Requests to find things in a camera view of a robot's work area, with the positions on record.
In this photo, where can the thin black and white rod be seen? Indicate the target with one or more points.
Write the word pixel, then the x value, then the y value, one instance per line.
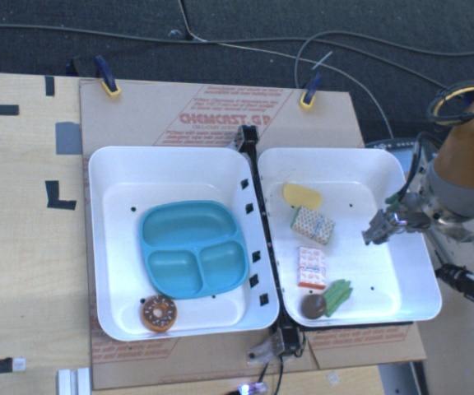
pixel 268 229

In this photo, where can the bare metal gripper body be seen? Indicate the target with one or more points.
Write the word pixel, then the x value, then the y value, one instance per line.
pixel 422 217

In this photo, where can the orange and white carton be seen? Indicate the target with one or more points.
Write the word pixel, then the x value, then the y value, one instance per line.
pixel 312 268

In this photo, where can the white plastic tray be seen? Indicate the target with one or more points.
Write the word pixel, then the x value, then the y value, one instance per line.
pixel 385 270
pixel 117 237

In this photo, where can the brown sprinkled doughnut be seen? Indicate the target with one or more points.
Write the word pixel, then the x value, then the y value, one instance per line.
pixel 148 317

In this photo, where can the green beans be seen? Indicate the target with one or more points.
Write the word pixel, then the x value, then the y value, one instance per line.
pixel 337 296

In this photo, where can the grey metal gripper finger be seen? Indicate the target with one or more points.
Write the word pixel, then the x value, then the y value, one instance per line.
pixel 375 236
pixel 380 218

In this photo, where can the brown round biscuit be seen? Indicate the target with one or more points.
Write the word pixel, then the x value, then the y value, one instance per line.
pixel 312 307

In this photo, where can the blue divided plate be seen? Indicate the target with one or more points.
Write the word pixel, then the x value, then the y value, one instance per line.
pixel 191 224

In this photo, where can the brown cardboard board red print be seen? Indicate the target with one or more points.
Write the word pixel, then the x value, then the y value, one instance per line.
pixel 146 113

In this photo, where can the white orange patterned packet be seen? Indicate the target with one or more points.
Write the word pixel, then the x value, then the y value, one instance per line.
pixel 313 225

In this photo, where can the black cylinder on white bracket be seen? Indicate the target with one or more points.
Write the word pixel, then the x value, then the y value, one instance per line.
pixel 459 277

